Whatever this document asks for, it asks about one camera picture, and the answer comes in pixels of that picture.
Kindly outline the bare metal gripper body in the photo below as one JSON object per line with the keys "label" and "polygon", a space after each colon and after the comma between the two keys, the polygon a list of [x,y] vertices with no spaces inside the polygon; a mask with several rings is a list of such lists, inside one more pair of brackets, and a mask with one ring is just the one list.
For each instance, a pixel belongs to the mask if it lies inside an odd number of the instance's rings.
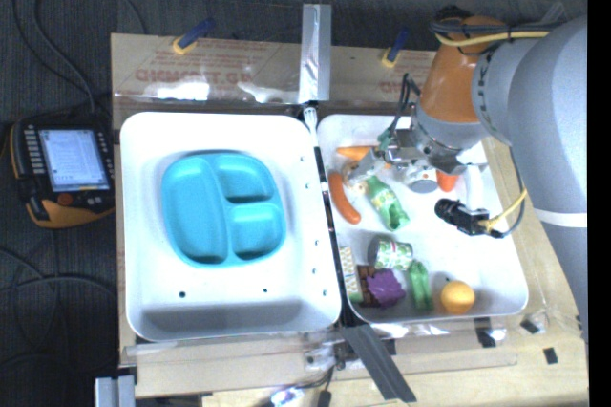
{"label": "bare metal gripper body", "polygon": [[460,149],[447,146],[430,137],[423,129],[396,129],[381,142],[386,162],[401,167],[422,163],[450,175],[463,174],[468,168],[483,171],[486,156],[476,148]]}

